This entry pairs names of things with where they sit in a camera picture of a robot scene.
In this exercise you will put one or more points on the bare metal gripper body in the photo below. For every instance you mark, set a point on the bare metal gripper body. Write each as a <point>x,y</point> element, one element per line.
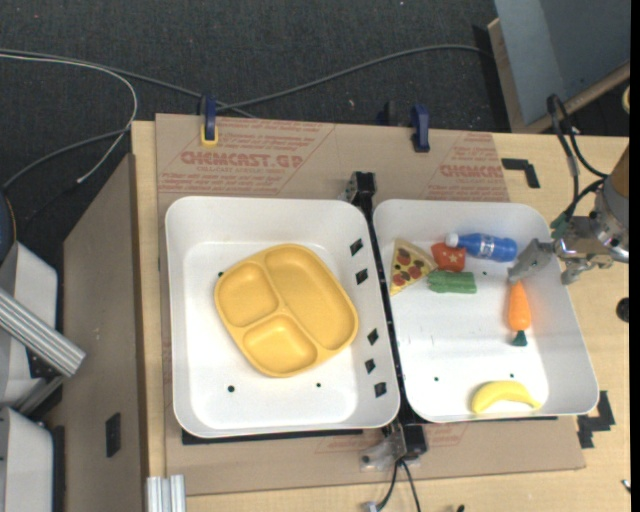
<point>595,240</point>

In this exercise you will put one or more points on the yellow banana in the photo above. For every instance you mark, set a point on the yellow banana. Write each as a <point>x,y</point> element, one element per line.
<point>500,392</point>

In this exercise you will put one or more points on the toy pizza slice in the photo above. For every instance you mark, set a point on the toy pizza slice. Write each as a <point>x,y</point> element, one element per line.
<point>406,267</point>

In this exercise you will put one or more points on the blue bottle with white cap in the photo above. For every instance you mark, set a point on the blue bottle with white cap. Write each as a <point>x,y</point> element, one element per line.
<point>487,246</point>

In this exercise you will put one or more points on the yellow divided plate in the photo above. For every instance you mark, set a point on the yellow divided plate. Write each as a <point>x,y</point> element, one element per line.
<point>300,280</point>

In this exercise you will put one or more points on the brown cardboard board red print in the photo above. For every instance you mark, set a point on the brown cardboard board red print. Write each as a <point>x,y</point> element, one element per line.
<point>300,150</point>

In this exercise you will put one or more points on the white plastic tray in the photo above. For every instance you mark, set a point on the white plastic tray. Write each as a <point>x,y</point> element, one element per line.
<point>460,345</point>
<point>210,400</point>

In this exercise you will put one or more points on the red packet with yellow star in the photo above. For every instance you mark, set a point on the red packet with yellow star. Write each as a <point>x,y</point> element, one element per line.
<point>450,257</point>

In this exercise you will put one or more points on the green toy bean bundle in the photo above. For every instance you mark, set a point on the green toy bean bundle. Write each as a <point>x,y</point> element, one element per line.
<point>452,282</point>

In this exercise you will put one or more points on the thin black rod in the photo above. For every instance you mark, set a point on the thin black rod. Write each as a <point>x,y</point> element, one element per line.
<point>388,305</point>

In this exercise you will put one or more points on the orange carrot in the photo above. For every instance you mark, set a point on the orange carrot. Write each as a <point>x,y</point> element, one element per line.
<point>520,307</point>

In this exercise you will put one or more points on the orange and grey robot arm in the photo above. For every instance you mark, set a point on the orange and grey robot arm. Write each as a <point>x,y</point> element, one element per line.
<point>618,190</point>

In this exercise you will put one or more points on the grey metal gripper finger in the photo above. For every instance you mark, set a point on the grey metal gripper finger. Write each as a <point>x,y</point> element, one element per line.
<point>575,270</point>
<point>530,260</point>

